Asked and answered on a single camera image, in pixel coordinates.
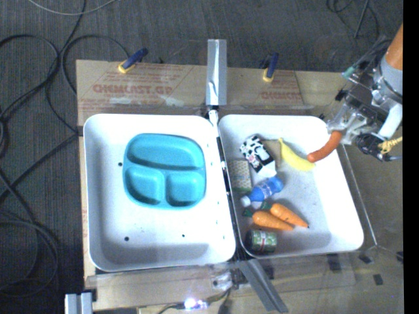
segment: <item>blue clamp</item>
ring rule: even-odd
[[[276,64],[278,62],[278,56],[279,54],[277,52],[273,53],[269,61],[269,66],[263,72],[264,81],[271,82],[274,80],[274,71],[275,71]]]
[[[149,53],[147,48],[142,48],[138,50],[135,54],[130,56],[127,60],[124,60],[121,64],[118,65],[118,70],[122,73],[127,73],[131,70],[138,61],[143,60],[143,57]]]

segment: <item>plastic bottle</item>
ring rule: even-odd
[[[254,186],[250,193],[242,196],[240,202],[243,207],[248,207],[254,201],[263,201],[275,193],[281,192],[283,182],[278,176],[273,176]]]

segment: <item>led light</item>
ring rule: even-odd
[[[195,300],[194,298],[187,298],[184,302],[185,309],[191,311],[193,309],[206,309],[208,308],[208,303],[202,300]]]

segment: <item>metal rod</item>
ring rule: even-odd
[[[358,33],[359,33],[359,28],[361,28],[361,24],[362,24],[362,21],[363,21],[363,19],[364,19],[365,11],[367,10],[368,3],[369,3],[369,0],[366,0],[366,1],[365,1],[365,4],[364,4],[364,8],[363,8],[362,13],[361,13],[361,17],[359,18],[358,27],[357,27],[357,29],[356,29],[356,31],[355,31],[355,35],[354,35],[354,38],[355,38],[355,39],[356,39],[356,38],[357,38],[357,36],[358,36]]]
[[[288,313],[287,306],[257,259],[236,262],[236,266],[242,271],[267,311]]]
[[[227,104],[227,41],[208,40],[206,105]]]

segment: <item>toy banana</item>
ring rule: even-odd
[[[310,171],[315,165],[309,162],[307,159],[300,157],[296,154],[288,145],[286,145],[282,138],[278,141],[281,143],[281,157],[290,166],[300,171]]]

